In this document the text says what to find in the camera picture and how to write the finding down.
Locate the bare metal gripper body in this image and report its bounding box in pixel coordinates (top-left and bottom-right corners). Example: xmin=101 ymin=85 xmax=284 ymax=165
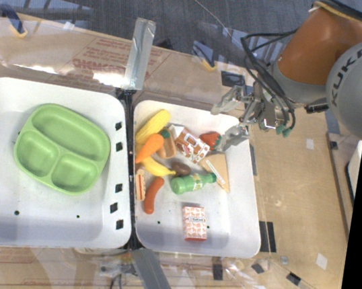
xmin=238 ymin=81 xmax=299 ymax=136

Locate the red strawberry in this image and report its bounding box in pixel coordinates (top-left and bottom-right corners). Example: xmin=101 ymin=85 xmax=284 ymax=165
xmin=197 ymin=128 xmax=224 ymax=153

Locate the white and brown milk carton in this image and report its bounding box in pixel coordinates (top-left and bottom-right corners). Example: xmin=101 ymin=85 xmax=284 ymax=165
xmin=162 ymin=123 xmax=214 ymax=166

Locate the brown potato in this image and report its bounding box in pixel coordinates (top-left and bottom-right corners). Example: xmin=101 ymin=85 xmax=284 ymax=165
xmin=170 ymin=160 xmax=194 ymax=179

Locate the brown bread roll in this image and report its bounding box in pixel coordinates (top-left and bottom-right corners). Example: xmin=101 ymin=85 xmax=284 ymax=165
xmin=154 ymin=132 xmax=180 ymax=162

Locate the green bottle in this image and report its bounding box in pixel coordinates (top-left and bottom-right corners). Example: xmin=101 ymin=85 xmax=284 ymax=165
xmin=168 ymin=166 xmax=219 ymax=201

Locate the yellow corn cob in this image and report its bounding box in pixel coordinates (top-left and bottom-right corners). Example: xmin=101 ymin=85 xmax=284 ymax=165
xmin=133 ymin=105 xmax=173 ymax=150

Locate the yellow banana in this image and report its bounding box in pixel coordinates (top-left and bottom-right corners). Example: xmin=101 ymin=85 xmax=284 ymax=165
xmin=131 ymin=142 xmax=181 ymax=179

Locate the orange carrot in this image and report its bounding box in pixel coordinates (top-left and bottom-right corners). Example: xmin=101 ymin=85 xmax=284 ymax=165
xmin=134 ymin=124 xmax=172 ymax=169

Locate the brown cardboard board red print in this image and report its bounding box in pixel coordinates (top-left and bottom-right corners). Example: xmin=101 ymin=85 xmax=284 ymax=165
xmin=0 ymin=9 xmax=362 ymax=289

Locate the white plastic tray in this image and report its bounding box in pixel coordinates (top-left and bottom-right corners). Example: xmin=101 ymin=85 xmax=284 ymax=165
xmin=111 ymin=97 xmax=281 ymax=269
xmin=0 ymin=75 xmax=153 ymax=267

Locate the orange patterned carton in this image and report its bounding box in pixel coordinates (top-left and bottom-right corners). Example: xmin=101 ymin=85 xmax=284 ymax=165
xmin=176 ymin=203 xmax=213 ymax=245

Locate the orange sausage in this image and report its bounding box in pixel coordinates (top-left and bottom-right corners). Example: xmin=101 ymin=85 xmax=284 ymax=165
xmin=141 ymin=174 xmax=166 ymax=217

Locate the hot dog in bun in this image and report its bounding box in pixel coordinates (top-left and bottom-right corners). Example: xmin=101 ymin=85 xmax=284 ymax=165
xmin=131 ymin=167 xmax=151 ymax=203

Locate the green divided plate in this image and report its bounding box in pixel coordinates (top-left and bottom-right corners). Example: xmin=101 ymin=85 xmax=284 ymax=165
xmin=7 ymin=97 xmax=117 ymax=201

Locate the black cylinder on white bracket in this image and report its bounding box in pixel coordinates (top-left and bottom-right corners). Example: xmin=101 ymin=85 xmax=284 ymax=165
xmin=303 ymin=99 xmax=330 ymax=118

